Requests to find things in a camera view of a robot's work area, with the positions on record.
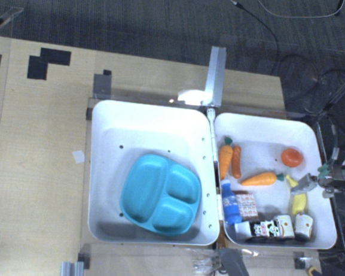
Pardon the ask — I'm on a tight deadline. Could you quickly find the white cup with orange print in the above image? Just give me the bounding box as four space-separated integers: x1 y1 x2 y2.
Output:
293 213 315 240

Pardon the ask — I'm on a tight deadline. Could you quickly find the blue plastic bottle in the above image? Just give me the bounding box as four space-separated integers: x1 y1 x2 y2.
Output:
216 178 246 226

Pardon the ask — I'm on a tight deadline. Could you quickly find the white carton with orange print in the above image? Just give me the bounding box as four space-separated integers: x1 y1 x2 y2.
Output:
272 213 298 240

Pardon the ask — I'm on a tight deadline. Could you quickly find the orange round toy fruit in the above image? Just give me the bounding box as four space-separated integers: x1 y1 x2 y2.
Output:
279 147 305 169

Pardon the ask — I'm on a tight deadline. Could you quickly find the pink patterned carton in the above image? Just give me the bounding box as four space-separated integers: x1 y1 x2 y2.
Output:
233 191 261 223

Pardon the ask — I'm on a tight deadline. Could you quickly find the orange toy sausage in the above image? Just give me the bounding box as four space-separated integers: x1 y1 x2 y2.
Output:
229 144 245 180

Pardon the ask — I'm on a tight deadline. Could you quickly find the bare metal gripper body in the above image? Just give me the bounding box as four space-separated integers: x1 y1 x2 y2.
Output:
315 168 345 196

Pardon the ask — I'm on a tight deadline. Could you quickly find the white plastic tray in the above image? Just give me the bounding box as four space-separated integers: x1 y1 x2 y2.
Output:
80 98 231 253
203 111 345 255

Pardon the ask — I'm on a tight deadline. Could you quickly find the black and white cow carton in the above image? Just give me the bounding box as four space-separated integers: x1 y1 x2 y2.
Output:
252 218 283 239

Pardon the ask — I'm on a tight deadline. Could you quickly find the orange toy carrot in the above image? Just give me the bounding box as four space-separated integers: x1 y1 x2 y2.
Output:
240 169 286 190
216 136 236 181

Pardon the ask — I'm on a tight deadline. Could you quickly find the blue divided plate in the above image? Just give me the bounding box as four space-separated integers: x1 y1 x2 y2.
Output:
117 151 206 239

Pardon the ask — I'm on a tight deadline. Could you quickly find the yellow banana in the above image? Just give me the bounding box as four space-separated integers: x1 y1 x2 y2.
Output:
282 174 310 217

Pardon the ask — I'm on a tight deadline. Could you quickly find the plain white carton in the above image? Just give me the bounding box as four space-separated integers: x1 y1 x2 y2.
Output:
233 219 254 238

